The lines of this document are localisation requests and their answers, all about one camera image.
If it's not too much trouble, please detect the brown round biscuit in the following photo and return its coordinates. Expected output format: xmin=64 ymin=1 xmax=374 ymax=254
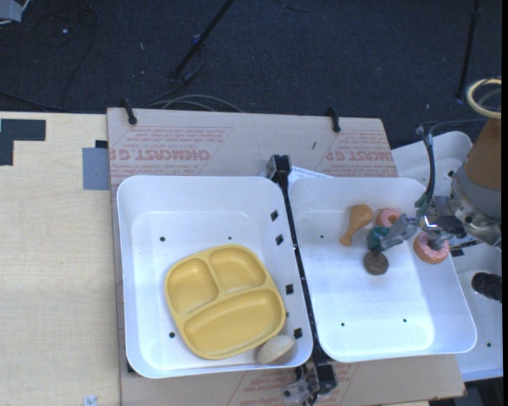
xmin=362 ymin=250 xmax=390 ymax=277

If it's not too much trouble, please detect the orange chicken drumstick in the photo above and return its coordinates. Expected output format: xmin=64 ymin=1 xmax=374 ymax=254
xmin=339 ymin=203 xmax=374 ymax=248

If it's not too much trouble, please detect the black cylinder on white bracket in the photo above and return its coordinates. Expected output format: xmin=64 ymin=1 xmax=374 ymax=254
xmin=471 ymin=270 xmax=502 ymax=303

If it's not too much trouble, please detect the thin black rod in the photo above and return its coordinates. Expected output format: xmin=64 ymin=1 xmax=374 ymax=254
xmin=276 ymin=170 xmax=323 ymax=368

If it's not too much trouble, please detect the orange doughnut with pink icing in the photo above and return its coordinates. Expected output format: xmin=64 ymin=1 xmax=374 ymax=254
xmin=412 ymin=230 xmax=451 ymax=266

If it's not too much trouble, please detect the yellow divided plate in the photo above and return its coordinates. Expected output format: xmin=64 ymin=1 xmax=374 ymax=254
xmin=163 ymin=243 xmax=288 ymax=361

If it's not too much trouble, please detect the white paper label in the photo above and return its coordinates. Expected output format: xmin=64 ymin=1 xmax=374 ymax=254
xmin=289 ymin=166 xmax=336 ymax=182

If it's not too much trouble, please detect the beige round bread bun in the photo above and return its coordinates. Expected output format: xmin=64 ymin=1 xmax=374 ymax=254
xmin=256 ymin=333 xmax=296 ymax=365

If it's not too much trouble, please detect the black block with thin wires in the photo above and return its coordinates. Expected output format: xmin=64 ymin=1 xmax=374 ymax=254
xmin=280 ymin=362 xmax=338 ymax=403
xmin=265 ymin=154 xmax=291 ymax=182

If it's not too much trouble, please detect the white plastic tray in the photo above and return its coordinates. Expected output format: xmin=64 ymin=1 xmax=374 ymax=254
xmin=116 ymin=174 xmax=315 ymax=380
xmin=287 ymin=176 xmax=478 ymax=364

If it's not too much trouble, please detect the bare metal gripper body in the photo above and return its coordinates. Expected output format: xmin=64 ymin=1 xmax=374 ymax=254
xmin=418 ymin=195 xmax=502 ymax=248

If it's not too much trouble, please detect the green broccoli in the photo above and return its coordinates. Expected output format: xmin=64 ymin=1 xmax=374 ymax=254
xmin=366 ymin=225 xmax=391 ymax=252

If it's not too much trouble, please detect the small pink doughnut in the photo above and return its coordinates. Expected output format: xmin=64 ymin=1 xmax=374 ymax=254
xmin=374 ymin=207 xmax=403 ymax=229

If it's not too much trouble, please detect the brown cardboard board red print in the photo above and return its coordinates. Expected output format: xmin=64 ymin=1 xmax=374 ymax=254
xmin=106 ymin=107 xmax=467 ymax=406

